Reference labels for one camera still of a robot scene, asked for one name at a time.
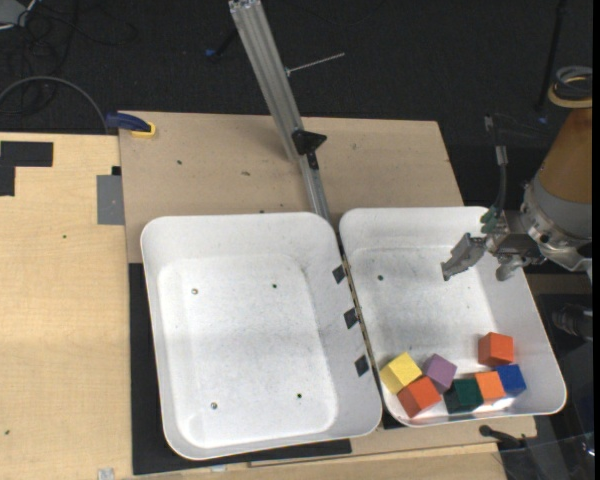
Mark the blue cube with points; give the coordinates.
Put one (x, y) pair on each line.
(513, 379)

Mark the white plastic tray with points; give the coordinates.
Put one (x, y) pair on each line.
(250, 338)
(430, 308)

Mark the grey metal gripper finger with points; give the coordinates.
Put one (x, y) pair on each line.
(461, 257)
(508, 268)

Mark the purple cube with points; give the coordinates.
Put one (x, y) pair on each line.
(440, 370)

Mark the light orange cube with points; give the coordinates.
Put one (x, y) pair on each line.
(490, 385)

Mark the yellow cube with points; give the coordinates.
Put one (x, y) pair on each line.
(401, 371)

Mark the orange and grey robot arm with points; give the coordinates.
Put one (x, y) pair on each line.
(570, 168)

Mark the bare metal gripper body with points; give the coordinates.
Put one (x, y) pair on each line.
(515, 248)

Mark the brown cardboard board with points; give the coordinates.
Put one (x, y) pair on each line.
(220, 168)

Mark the dark green cube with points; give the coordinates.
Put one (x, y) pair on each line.
(464, 395)

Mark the red-orange cube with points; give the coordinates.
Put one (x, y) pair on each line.
(496, 349)
(420, 395)

